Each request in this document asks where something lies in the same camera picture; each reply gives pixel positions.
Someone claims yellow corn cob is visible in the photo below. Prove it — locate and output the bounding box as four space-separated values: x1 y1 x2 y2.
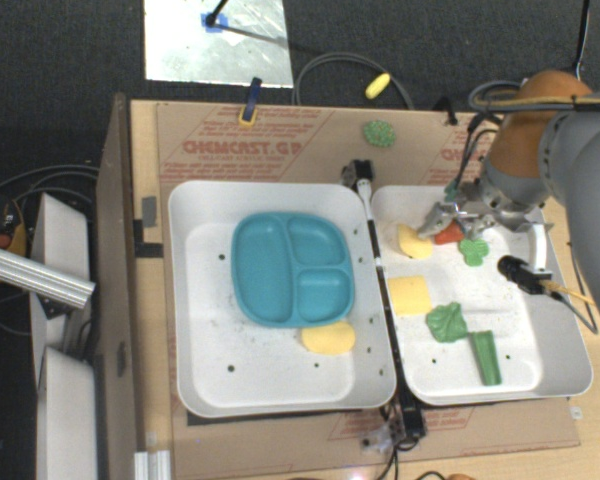
364 72 392 101

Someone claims round yellow potato chip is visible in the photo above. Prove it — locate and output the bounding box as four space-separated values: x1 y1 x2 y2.
300 321 357 357

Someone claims white plastic tray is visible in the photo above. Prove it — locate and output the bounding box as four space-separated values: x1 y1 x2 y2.
167 180 398 419
370 184 595 407

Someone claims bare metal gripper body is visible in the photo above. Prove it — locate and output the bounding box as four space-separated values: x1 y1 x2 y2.
447 188 531 230

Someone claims orange red carrot piece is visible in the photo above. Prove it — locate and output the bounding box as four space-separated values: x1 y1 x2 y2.
433 221 466 246

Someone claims green dotted round disc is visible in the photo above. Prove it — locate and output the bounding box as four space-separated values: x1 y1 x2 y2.
362 119 398 149

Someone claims thin black and white rod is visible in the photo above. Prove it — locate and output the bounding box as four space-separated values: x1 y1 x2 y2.
356 177 417 420

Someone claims yellow square cheese slice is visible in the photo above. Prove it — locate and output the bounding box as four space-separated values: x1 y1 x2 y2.
386 274 434 318

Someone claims green lettuce leaf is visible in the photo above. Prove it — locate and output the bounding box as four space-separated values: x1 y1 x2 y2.
425 301 470 345

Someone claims green broccoli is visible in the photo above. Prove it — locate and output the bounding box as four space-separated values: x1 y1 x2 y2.
457 237 491 268

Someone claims black cylinder on white bracket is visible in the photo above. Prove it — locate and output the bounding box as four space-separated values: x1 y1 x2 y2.
496 219 555 295

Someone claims blue divided plate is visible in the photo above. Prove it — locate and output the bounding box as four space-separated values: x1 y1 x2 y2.
230 211 356 329

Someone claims brown cardboard board red print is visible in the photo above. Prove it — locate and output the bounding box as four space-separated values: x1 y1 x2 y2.
155 101 582 470

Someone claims green celery stick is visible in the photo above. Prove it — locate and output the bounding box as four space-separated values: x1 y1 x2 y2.
467 329 504 387

